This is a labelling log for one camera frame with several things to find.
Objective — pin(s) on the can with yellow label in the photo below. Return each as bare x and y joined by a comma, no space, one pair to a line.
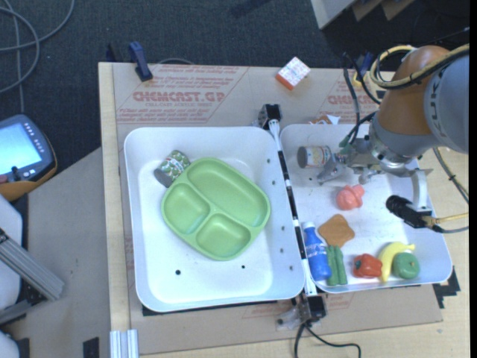
315,156

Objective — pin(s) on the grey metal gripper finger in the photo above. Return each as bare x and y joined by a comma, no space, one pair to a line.
365,176
331,172

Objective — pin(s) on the pink toy doughnut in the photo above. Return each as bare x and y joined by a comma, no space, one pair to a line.
349,198

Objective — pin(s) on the thin black and white rod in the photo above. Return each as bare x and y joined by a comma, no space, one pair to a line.
287,185

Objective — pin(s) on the brown cardboard board red print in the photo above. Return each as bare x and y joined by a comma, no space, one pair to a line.
223,99

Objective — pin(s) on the yellow banana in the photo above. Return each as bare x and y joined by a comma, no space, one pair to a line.
387,257

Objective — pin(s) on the orange and white packet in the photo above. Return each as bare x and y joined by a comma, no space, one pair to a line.
323,119

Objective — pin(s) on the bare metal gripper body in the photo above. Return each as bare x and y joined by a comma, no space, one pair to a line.
363,157

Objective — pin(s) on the green toy apple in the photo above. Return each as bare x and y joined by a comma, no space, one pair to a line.
407,266

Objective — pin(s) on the white plastic tray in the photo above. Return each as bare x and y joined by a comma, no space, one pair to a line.
208,282
376,222

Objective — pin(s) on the blue bottle with white cap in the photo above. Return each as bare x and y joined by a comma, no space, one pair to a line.
316,254

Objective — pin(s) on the green toy asparagus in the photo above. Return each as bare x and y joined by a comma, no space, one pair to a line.
336,267

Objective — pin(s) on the green divided plate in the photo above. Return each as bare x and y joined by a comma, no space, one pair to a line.
216,207

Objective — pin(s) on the can with green apple print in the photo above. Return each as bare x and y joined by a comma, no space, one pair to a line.
172,164

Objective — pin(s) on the orange and white carton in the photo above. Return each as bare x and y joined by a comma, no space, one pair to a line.
293,73

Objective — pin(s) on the brown toy bread slice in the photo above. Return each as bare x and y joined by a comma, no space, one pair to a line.
336,231

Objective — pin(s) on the black cylinder on white bracket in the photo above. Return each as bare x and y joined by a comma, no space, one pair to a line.
404,208

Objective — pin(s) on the orange toy bell pepper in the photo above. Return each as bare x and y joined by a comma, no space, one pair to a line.
367,266

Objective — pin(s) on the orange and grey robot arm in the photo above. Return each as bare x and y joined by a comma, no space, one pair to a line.
417,95

